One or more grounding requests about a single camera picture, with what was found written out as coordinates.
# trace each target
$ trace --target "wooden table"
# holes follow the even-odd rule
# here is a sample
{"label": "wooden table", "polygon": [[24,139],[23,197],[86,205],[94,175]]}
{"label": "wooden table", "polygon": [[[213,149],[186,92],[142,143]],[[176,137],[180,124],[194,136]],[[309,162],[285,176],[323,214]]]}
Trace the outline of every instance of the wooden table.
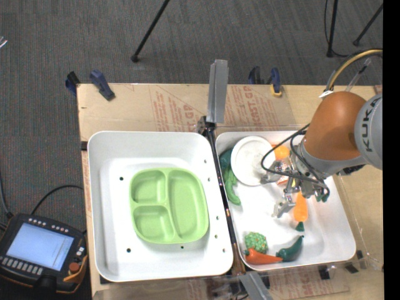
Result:
{"label": "wooden table", "polygon": [[[116,97],[105,100],[93,84],[77,86],[77,108],[82,148],[94,133],[115,131],[194,131],[200,117],[207,114],[208,85],[205,84],[109,84]],[[282,96],[273,96],[270,86],[228,85],[225,130],[242,126],[243,131],[298,129],[309,123],[321,102],[324,86],[284,86]],[[335,86],[335,91],[344,90]],[[372,87],[353,87],[365,100],[374,96]],[[86,197],[87,238],[93,299],[207,299],[205,279],[143,281],[101,284],[93,256],[93,222],[88,170],[88,153],[82,150]],[[364,258],[349,269],[332,267],[329,281],[286,279],[285,286],[271,284],[274,299],[383,299],[383,175],[365,166],[350,176],[336,177],[344,207],[351,223],[357,249]]]}

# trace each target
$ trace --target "white tray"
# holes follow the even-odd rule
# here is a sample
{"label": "white tray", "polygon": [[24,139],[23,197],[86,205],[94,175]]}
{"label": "white tray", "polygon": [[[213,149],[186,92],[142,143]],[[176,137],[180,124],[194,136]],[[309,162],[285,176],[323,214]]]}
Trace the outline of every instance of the white tray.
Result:
{"label": "white tray", "polygon": [[[295,131],[272,132],[224,132],[216,139],[218,155],[223,153],[244,137],[261,136],[271,144],[277,144]],[[297,145],[301,136],[294,140]],[[316,202],[315,197],[307,199],[308,219],[304,222],[304,232],[295,230],[297,221],[293,218],[293,209],[280,218],[272,217],[275,202],[283,195],[282,187],[276,183],[260,186],[247,186],[237,182],[234,192],[239,196],[241,205],[229,202],[234,232],[239,244],[243,262],[257,271],[293,268],[313,264],[338,263],[347,261],[356,252],[356,242],[343,209],[338,190],[332,177],[326,179],[330,190],[327,202]],[[289,241],[304,235],[302,251],[295,261],[276,264],[253,265],[246,262],[243,251],[246,249],[244,236],[250,232],[259,232],[267,237],[268,254],[275,256]]]}
{"label": "white tray", "polygon": [[[109,281],[215,276],[233,263],[225,209],[208,140],[194,132],[101,131],[87,145],[94,258]],[[202,182],[209,229],[199,240],[154,244],[133,228],[129,182],[148,168],[185,168]]]}

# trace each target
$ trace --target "screen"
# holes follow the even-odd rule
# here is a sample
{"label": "screen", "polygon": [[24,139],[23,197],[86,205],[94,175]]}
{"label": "screen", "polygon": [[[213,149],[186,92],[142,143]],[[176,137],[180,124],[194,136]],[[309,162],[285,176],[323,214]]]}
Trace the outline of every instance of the screen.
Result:
{"label": "screen", "polygon": [[60,271],[74,238],[24,223],[7,251],[7,256]]}

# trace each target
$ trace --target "toy carrot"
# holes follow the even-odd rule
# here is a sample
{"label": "toy carrot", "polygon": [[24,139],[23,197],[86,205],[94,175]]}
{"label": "toy carrot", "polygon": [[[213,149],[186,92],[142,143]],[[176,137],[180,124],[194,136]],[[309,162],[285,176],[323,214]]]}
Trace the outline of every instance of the toy carrot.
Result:
{"label": "toy carrot", "polygon": [[293,208],[294,219],[298,222],[304,222],[308,218],[307,199],[301,191],[297,193],[296,205]]}
{"label": "toy carrot", "polygon": [[249,248],[244,251],[246,261],[251,264],[269,264],[269,263],[280,263],[283,258],[272,256],[270,254],[264,254],[257,252],[253,248]]}

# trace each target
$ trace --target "button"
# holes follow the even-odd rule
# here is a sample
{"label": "button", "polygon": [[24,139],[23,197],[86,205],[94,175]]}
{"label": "button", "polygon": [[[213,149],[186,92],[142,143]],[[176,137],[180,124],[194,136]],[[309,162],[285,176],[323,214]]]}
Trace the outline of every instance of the button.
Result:
{"label": "button", "polygon": [[69,264],[69,272],[71,274],[77,273],[79,271],[79,269],[81,268],[81,266],[79,265],[79,263],[76,262],[71,262]]}

